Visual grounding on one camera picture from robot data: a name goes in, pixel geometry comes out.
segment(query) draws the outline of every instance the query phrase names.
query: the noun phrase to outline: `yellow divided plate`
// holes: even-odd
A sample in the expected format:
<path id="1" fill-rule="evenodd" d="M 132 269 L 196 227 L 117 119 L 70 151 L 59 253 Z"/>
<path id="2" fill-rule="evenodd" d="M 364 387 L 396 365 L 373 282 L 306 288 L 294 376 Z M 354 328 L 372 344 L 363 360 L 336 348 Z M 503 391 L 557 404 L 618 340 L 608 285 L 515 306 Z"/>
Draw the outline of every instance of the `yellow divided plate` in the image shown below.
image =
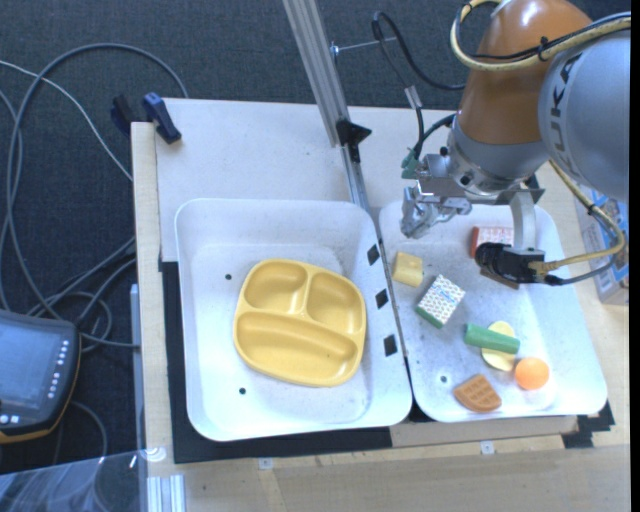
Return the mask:
<path id="1" fill-rule="evenodd" d="M 315 265 L 268 259 L 245 279 L 233 340 L 254 370 L 307 386 L 337 386 L 362 359 L 366 309 L 347 278 Z"/>

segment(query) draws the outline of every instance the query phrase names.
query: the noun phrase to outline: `toy bread slice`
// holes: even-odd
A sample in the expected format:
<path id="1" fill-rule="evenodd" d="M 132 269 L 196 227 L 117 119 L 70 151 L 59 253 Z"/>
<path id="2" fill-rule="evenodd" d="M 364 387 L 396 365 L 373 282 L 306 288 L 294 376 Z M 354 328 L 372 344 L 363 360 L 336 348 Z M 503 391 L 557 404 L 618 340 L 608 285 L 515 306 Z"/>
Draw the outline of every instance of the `toy bread slice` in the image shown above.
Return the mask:
<path id="1" fill-rule="evenodd" d="M 482 374 L 471 377 L 454 388 L 453 395 L 467 409 L 475 412 L 489 412 L 502 405 L 502 399 Z"/>

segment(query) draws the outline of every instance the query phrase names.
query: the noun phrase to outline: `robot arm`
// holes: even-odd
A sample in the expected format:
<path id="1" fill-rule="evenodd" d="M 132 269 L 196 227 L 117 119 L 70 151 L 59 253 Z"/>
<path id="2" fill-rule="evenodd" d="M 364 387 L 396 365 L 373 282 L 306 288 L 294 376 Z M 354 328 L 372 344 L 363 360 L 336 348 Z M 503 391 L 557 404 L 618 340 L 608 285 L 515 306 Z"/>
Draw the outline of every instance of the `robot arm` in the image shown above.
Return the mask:
<path id="1" fill-rule="evenodd" d="M 401 229 L 418 238 L 473 204 L 508 204 L 514 246 L 483 247 L 476 261 L 511 281 L 557 284 L 547 275 L 557 267 L 535 248 L 542 191 L 526 184 L 551 159 L 558 172 L 627 201 L 631 16 L 593 23 L 565 0 L 490 1 L 498 6 L 469 57 L 457 31 L 487 1 L 465 5 L 452 27 L 469 79 L 446 148 L 403 175 L 415 185 L 405 189 Z"/>

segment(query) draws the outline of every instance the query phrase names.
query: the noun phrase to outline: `orange toy ball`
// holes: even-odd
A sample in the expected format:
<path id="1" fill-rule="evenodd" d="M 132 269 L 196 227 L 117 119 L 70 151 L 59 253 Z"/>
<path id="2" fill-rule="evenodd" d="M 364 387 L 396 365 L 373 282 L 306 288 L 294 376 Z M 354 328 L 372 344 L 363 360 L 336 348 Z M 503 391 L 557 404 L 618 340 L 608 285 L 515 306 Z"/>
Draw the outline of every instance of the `orange toy ball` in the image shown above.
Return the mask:
<path id="1" fill-rule="evenodd" d="M 549 380 L 549 365 L 537 357 L 525 357 L 516 365 L 516 382 L 524 389 L 540 389 Z"/>

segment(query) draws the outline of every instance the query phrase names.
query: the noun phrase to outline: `cable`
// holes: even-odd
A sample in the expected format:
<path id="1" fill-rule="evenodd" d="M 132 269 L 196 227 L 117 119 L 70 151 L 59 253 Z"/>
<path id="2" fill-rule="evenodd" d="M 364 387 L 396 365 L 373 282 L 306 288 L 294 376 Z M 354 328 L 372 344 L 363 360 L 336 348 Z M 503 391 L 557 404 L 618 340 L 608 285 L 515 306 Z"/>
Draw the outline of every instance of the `cable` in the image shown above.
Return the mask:
<path id="1" fill-rule="evenodd" d="M 97 43 L 97 44 L 91 44 L 91 45 L 86 45 L 86 46 L 81 46 L 78 48 L 75 48 L 71 51 L 68 51 L 60 56 L 58 56 L 57 58 L 55 58 L 53 61 L 51 61 L 49 64 L 47 64 L 43 70 L 36 75 L 35 80 L 32 82 L 31 86 L 29 87 L 29 89 L 27 90 L 27 93 L 25 94 L 22 104 L 20 106 L 20 109 L 18 110 L 17 113 L 13 112 L 13 118 L 14 118 L 14 128 L 12 131 L 12 135 L 11 135 L 11 141 L 10 141 L 10 147 L 9 147 L 9 156 L 8 156 L 8 162 L 7 162 L 7 216 L 5 219 L 5 225 L 6 228 L 3 226 L 3 235 L 2 235 L 2 249 L 4 247 L 4 238 L 6 237 L 6 232 L 8 231 L 8 233 L 11 236 L 11 240 L 13 243 L 13 248 L 15 250 L 16 256 L 17 256 L 17 260 L 18 263 L 20 265 L 20 269 L 22 271 L 22 274 L 25 278 L 25 280 L 27 281 L 27 284 L 29 285 L 29 288 L 31 289 L 31 291 L 34 293 L 34 295 L 36 296 L 36 298 L 38 299 L 40 305 L 42 306 L 42 308 L 52 317 L 54 318 L 60 318 L 60 316 L 58 315 L 58 313 L 53 309 L 52 305 L 49 303 L 49 301 L 47 299 L 45 299 L 45 297 L 43 297 L 42 293 L 40 292 L 40 290 L 38 289 L 37 285 L 35 284 L 35 282 L 33 281 L 33 278 L 31 276 L 31 273 L 29 271 L 29 269 L 27 268 L 26 264 L 25 264 L 25 258 L 22 255 L 22 251 L 20 249 L 20 245 L 18 243 L 18 239 L 17 239 L 17 234 L 16 234 L 16 230 L 15 230 L 15 224 L 13 221 L 13 204 L 14 204 L 14 200 L 15 200 L 15 196 L 17 194 L 17 190 L 18 190 L 18 185 L 19 185 L 19 181 L 20 181 L 20 174 L 22 172 L 22 143 L 21 143 L 21 135 L 20 135 L 20 126 L 22 123 L 22 120 L 24 118 L 24 114 L 25 111 L 30 103 L 30 101 L 33 98 L 33 95 L 35 93 L 35 90 L 37 89 L 37 87 L 39 86 L 40 82 L 46 80 L 45 75 L 47 73 L 49 73 L 52 69 L 54 69 L 56 66 L 58 66 L 59 64 L 61 64 L 62 62 L 64 62 L 65 60 L 78 55 L 80 53 L 83 52 L 87 52 L 87 51 L 93 51 L 93 50 L 102 50 L 102 49 L 116 49 L 116 50 L 123 50 L 123 51 L 128 51 L 128 52 L 133 52 L 133 53 L 137 53 L 140 54 L 152 61 L 154 61 L 155 63 L 157 63 L 158 65 L 160 65 L 165 71 L 167 71 L 172 78 L 176 81 L 176 83 L 178 84 L 179 88 L 181 89 L 183 95 L 185 97 L 188 97 L 188 93 L 186 90 L 186 87 L 184 86 L 184 84 L 182 83 L 182 81 L 179 79 L 179 77 L 175 74 L 175 72 L 167 65 L 165 64 L 163 61 L 161 61 L 160 59 L 158 59 L 157 57 L 155 57 L 154 55 L 152 55 L 149 52 L 146 52 L 145 50 L 141 50 L 139 48 L 133 47 L 133 46 L 129 46 L 129 45 L 124 45 L 124 44 L 118 44 L 118 43 Z M 14 172 L 14 168 L 15 168 L 15 183 L 12 183 L 12 174 Z M 0 293 L 0 300 L 2 300 L 3 306 L 5 307 L 5 309 L 10 310 L 9 304 L 6 300 L 6 297 L 4 296 L 4 291 L 2 291 Z M 92 339 L 94 341 L 99 340 L 99 338 L 95 338 L 93 336 L 88 336 L 89 339 Z M 116 343 L 116 346 L 121 346 L 121 345 L 129 345 L 130 344 L 119 344 Z"/>
<path id="2" fill-rule="evenodd" d="M 413 146 L 414 158 L 418 160 L 422 153 L 422 146 L 424 144 L 424 118 L 422 117 L 422 109 L 420 107 L 415 108 L 416 115 L 418 116 L 418 142 Z"/>
<path id="3" fill-rule="evenodd" d="M 391 31 L 394 33 L 394 35 L 398 39 L 398 44 L 400 45 L 400 49 L 402 50 L 402 53 L 407 63 L 409 64 L 413 72 L 416 75 L 418 75 L 418 77 L 420 77 L 423 81 L 425 81 L 426 83 L 428 83 L 429 85 L 437 89 L 443 89 L 446 91 L 459 91 L 464 89 L 465 84 L 455 84 L 455 85 L 443 84 L 427 76 L 426 73 L 424 73 L 413 60 L 413 56 L 409 51 L 409 47 L 407 46 L 407 43 L 405 42 L 404 38 L 402 37 L 402 34 L 400 33 L 400 30 L 398 29 L 396 24 L 393 22 L 393 20 L 389 18 L 389 16 L 387 16 L 384 12 L 377 11 L 373 15 L 373 20 L 371 21 L 371 29 L 373 31 L 373 37 L 380 43 L 380 48 L 383 50 L 383 53 L 385 54 L 385 57 L 387 58 L 387 60 L 390 60 L 390 56 L 388 56 L 388 50 L 385 49 L 385 45 L 386 45 L 385 37 L 384 37 L 384 34 L 382 33 L 382 29 L 380 28 L 380 20 L 385 21 L 387 25 L 389 25 L 389 27 L 391 28 Z M 399 75 L 397 68 L 395 68 L 393 64 L 392 66 L 396 70 L 396 74 Z"/>
<path id="4" fill-rule="evenodd" d="M 87 319 L 87 315 L 89 314 L 89 312 L 93 309 L 93 306 L 95 306 L 95 303 L 98 301 L 98 299 L 100 298 L 100 296 L 105 292 L 105 290 L 109 287 L 109 285 L 120 275 L 122 274 L 122 272 L 124 272 L 125 270 L 127 270 L 129 267 L 131 267 L 132 264 L 134 264 L 136 262 L 135 258 L 132 260 L 127 261 L 126 263 L 124 263 L 123 265 L 121 265 L 120 267 L 118 267 L 118 269 L 113 272 L 109 278 L 102 284 L 102 286 L 100 287 L 100 289 L 94 294 L 93 298 L 89 301 L 89 304 L 87 304 L 87 306 L 84 308 L 84 311 L 80 314 L 80 316 L 77 318 L 77 320 L 75 321 L 75 324 L 78 326 L 78 328 L 82 327 L 82 324 L 84 323 L 84 321 Z"/>
<path id="5" fill-rule="evenodd" d="M 592 203 L 591 200 L 582 193 L 578 186 L 571 181 L 571 179 L 564 173 L 564 171 L 562 171 L 562 169 L 560 169 L 560 167 L 553 160 L 549 160 L 549 163 L 551 164 L 551 167 L 556 172 L 556 174 L 563 181 L 563 183 L 573 193 L 573 195 L 589 210 L 589 212 L 591 212 L 592 215 L 596 217 L 596 219 L 604 223 L 604 225 L 606 225 L 607 228 L 613 233 L 616 242 L 608 249 L 594 251 L 582 254 L 580 256 L 572 256 L 570 258 L 549 262 L 532 261 L 529 263 L 529 268 L 535 270 L 539 275 L 546 275 L 551 270 L 555 270 L 565 265 L 572 265 L 574 263 L 580 263 L 596 258 L 603 258 L 606 256 L 613 256 L 614 254 L 617 254 L 621 250 L 623 250 L 626 246 L 626 239 L 624 233 L 618 227 L 618 225 L 613 220 L 611 220 L 611 218 L 602 209 Z"/>
<path id="6" fill-rule="evenodd" d="M 594 219 L 598 222 L 598 224 L 600 224 L 600 226 L 602 226 L 602 228 L 607 231 L 607 233 L 609 233 L 609 236 L 611 237 L 611 239 L 614 239 L 616 237 L 615 233 L 597 216 L 594 217 Z M 562 279 L 560 277 L 551 275 L 551 274 L 547 274 L 544 277 L 544 282 L 546 284 L 549 284 L 551 286 L 559 286 L 559 285 L 566 285 L 566 284 L 574 284 L 577 283 L 579 281 L 584 281 L 586 279 L 590 279 L 592 277 L 595 277 L 599 274 L 601 274 L 602 272 L 610 269 L 614 264 L 614 260 L 613 257 L 609 257 L 609 260 L 607 261 L 607 263 L 605 263 L 604 265 L 595 268 L 589 272 L 585 272 L 584 274 L 580 274 L 578 276 L 575 277 L 570 277 L 570 278 L 565 278 Z"/>
<path id="7" fill-rule="evenodd" d="M 105 428 L 104 423 L 102 423 L 98 415 L 86 405 L 80 402 L 77 402 L 75 400 L 71 400 L 69 402 L 69 405 L 74 406 L 76 409 L 80 409 L 87 416 L 89 416 L 93 420 L 93 422 L 97 425 L 98 430 L 100 430 L 100 436 L 102 437 L 102 450 L 101 450 L 100 456 L 101 457 L 106 456 L 107 452 L 109 451 L 109 440 L 107 436 L 107 429 Z"/>
<path id="8" fill-rule="evenodd" d="M 60 457 L 60 448 L 62 447 L 62 435 L 64 433 L 64 427 L 62 426 L 64 424 L 63 420 L 60 420 L 60 422 L 58 423 L 58 432 L 56 435 L 56 445 L 55 445 L 55 449 L 53 452 L 53 457 L 51 460 L 51 465 L 55 466 L 58 463 L 58 458 Z"/>
<path id="9" fill-rule="evenodd" d="M 21 68 L 20 66 L 17 66 L 15 64 L 11 64 L 10 62 L 6 62 L 6 61 L 3 61 L 3 60 L 0 60 L 0 65 L 6 66 L 6 67 L 11 68 L 11 69 L 15 69 L 16 71 L 20 71 L 21 73 L 24 73 L 25 75 L 29 75 L 29 76 L 33 76 L 33 77 L 37 77 L 38 76 L 36 73 L 33 73 L 32 71 L 29 71 L 29 70 L 26 70 L 24 68 Z M 124 174 L 129 181 L 133 181 L 133 177 L 131 176 L 129 171 L 127 171 L 127 169 L 120 162 L 120 160 L 118 160 L 117 157 L 113 154 L 113 152 L 109 149 L 109 146 L 107 146 L 107 143 L 105 142 L 105 140 L 102 138 L 102 136 L 98 132 L 98 129 L 96 128 L 95 124 L 93 123 L 93 121 L 89 117 L 89 114 L 87 114 L 86 110 L 82 107 L 82 105 L 80 105 L 78 100 L 76 100 L 71 94 L 69 94 L 69 92 L 67 90 L 65 90 L 64 88 L 62 88 L 61 86 L 59 86 L 55 82 L 52 82 L 48 78 L 42 78 L 42 81 L 44 83 L 49 84 L 50 86 L 54 87 L 58 91 L 60 91 L 64 96 L 66 96 L 69 99 L 69 101 L 71 101 L 71 103 L 73 103 L 76 106 L 76 108 L 80 111 L 82 116 L 85 118 L 85 120 L 89 124 L 89 128 L 91 128 L 91 131 L 93 132 L 93 134 L 98 139 L 98 142 L 100 143 L 100 145 L 104 148 L 104 150 L 109 155 L 109 158 L 111 158 L 111 160 L 113 160 L 113 162 L 122 171 L 122 174 Z"/>
<path id="10" fill-rule="evenodd" d="M 49 304 L 49 306 L 54 306 L 59 300 L 67 296 L 72 290 L 80 286 L 83 282 L 95 276 L 98 272 L 108 269 L 110 265 L 117 263 L 122 258 L 130 257 L 131 255 L 135 254 L 134 244 L 135 237 L 131 237 L 123 245 L 121 245 L 118 249 L 116 249 L 113 253 L 111 253 L 93 268 L 87 270 L 86 272 L 76 274 L 70 279 L 67 279 L 67 281 L 61 286 L 62 290 L 47 299 L 47 303 Z M 42 308 L 42 305 L 37 305 L 34 306 L 27 314 L 37 314 L 38 316 L 40 316 L 43 313 L 44 309 Z"/>
<path id="11" fill-rule="evenodd" d="M 631 28 L 631 14 L 618 14 L 596 21 L 587 27 L 552 41 L 543 38 L 539 46 L 528 48 L 516 54 L 469 55 L 465 53 L 460 46 L 460 26 L 474 8 L 487 3 L 497 5 L 501 2 L 500 0 L 471 0 L 466 3 L 458 10 L 449 34 L 451 48 L 458 60 L 468 68 L 479 71 L 511 71 L 534 66 L 541 61 L 550 60 L 558 53 L 568 50 L 569 48 L 588 43 L 607 34 Z M 479 58 L 508 60 L 508 62 L 486 62 L 478 60 Z"/>
<path id="12" fill-rule="evenodd" d="M 52 297 L 50 297 L 48 300 L 50 300 L 51 302 L 60 302 L 61 299 L 86 299 L 88 301 L 91 300 L 95 300 L 96 296 L 93 293 L 89 293 L 89 292 L 71 292 L 71 293 L 67 293 L 64 296 L 59 296 L 59 295 L 54 295 Z M 83 333 L 82 331 L 80 331 L 79 335 L 81 340 L 87 336 L 90 336 L 91 339 L 90 341 L 95 341 L 98 340 L 99 343 L 104 343 L 104 344 L 113 344 L 114 346 L 122 346 L 122 347 L 127 347 L 127 348 L 131 348 L 131 349 L 138 349 L 139 347 L 137 345 L 133 345 L 131 343 L 124 343 L 124 342 L 112 342 L 107 340 L 106 338 L 111 334 L 111 329 L 113 328 L 113 315 L 111 313 L 111 309 L 109 308 L 109 306 L 107 305 L 107 303 L 102 300 L 102 299 L 97 299 L 96 304 L 98 306 L 100 306 L 100 308 L 102 309 L 103 313 L 104 313 L 104 318 L 106 319 L 106 324 L 104 326 L 104 330 L 101 336 L 96 337 L 95 334 L 92 332 L 91 334 L 88 333 Z M 29 310 L 27 312 L 27 315 L 30 316 L 42 316 L 44 314 L 45 310 L 42 308 L 42 306 L 40 304 L 38 304 L 37 306 L 35 306 L 34 308 L 32 308 L 31 310 Z M 93 331 L 95 331 L 97 329 L 97 321 L 96 321 L 96 325 L 94 325 Z M 89 346 L 85 346 L 82 347 L 82 353 L 85 354 L 87 352 L 90 352 L 91 350 L 97 348 L 97 346 L 99 345 L 98 342 L 96 342 L 94 345 L 89 345 Z"/>
<path id="13" fill-rule="evenodd" d="M 436 130 L 438 130 L 439 128 L 442 128 L 443 126 L 451 126 L 451 123 L 453 123 L 453 120 L 455 119 L 455 117 L 456 117 L 455 114 L 449 114 L 448 116 L 445 116 L 439 121 L 436 121 L 435 123 L 433 123 L 431 127 L 422 134 L 421 142 L 425 142 L 431 136 L 431 134 Z"/>

